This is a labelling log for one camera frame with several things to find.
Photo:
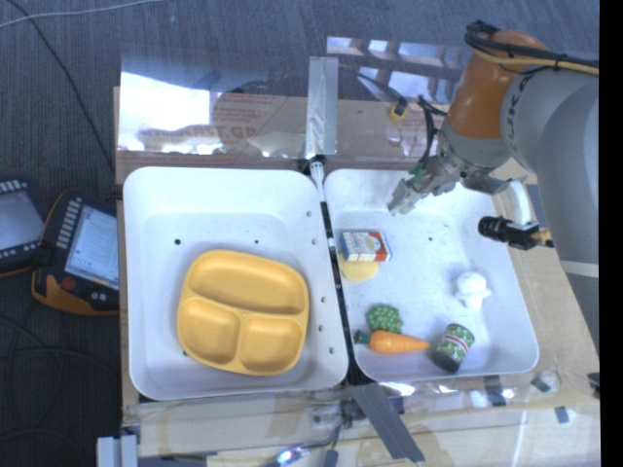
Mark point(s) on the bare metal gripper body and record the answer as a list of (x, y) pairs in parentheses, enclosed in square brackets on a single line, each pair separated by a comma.
[(438, 175)]

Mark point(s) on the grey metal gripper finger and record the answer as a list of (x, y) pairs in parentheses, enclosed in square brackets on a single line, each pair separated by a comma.
[(409, 204), (398, 193)]

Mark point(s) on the green and white can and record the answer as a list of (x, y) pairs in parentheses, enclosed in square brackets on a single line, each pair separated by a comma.
[(455, 346)]

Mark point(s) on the green grapes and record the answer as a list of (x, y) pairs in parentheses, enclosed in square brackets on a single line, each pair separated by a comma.
[(384, 317)]

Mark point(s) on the yellow divided plate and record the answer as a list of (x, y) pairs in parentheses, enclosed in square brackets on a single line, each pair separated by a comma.
[(243, 312)]

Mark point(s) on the orange carrot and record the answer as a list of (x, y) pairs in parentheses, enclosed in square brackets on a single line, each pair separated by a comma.
[(394, 342)]

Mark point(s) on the yellow round biscuit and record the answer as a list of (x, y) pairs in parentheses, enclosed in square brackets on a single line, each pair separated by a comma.
[(359, 271)]

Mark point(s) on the white plastic tray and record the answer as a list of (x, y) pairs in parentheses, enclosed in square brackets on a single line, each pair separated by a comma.
[(219, 202), (428, 270)]

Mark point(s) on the brown cardboard board red print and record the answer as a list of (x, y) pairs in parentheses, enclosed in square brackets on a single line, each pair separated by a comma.
[(272, 115)]

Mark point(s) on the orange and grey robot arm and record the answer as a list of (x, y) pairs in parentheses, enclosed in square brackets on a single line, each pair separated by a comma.
[(550, 129)]

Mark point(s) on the white blue red carton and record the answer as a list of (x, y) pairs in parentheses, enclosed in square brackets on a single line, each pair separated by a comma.
[(364, 246)]

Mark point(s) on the black cylinder on white bracket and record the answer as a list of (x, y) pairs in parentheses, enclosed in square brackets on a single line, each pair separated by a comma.
[(506, 230)]

